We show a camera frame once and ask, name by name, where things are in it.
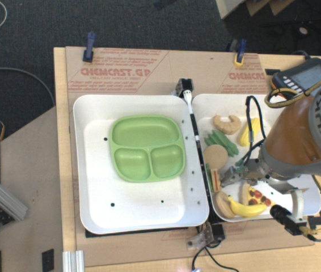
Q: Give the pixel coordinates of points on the green beans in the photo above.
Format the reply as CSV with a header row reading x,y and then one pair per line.
x,y
223,142

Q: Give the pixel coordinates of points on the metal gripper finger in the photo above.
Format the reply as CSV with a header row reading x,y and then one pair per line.
x,y
227,182
231,173

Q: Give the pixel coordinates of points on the black cylinder on white bracket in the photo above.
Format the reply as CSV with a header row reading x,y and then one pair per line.
x,y
297,205

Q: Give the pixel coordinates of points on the layered toy sandwich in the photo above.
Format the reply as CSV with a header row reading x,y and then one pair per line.
x,y
215,180

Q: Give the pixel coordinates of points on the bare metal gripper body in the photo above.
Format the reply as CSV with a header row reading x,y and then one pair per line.
x,y
253,171

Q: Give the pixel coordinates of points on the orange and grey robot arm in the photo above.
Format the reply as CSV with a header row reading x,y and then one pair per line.
x,y
296,135

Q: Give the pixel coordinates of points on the green toy strip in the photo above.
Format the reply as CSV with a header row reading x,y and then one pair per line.
x,y
209,177

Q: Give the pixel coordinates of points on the pizza slice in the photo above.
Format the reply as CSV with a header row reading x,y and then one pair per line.
x,y
258,197

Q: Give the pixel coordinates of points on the green divided plate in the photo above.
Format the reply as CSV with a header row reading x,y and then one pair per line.
x,y
146,147

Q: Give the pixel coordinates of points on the yellow corn cob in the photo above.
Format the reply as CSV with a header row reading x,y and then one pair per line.
x,y
245,136

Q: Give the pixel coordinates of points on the yellow banana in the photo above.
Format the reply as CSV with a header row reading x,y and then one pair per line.
x,y
247,210

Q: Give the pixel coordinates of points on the brown cardboard board red print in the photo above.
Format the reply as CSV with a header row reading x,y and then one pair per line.
x,y
154,67

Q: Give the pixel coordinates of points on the tan croissant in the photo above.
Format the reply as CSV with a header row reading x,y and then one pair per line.
x,y
226,126

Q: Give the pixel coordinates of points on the thin black and white rod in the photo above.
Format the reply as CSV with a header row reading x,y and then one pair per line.
x,y
193,123

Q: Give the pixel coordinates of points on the brown bread roll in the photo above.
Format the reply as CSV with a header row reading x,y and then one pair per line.
x,y
224,205

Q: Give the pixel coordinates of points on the tan round biscuit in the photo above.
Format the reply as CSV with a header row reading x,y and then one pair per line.
x,y
215,156

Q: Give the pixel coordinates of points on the white plastic tray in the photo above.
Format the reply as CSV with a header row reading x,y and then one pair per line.
x,y
206,106
137,208

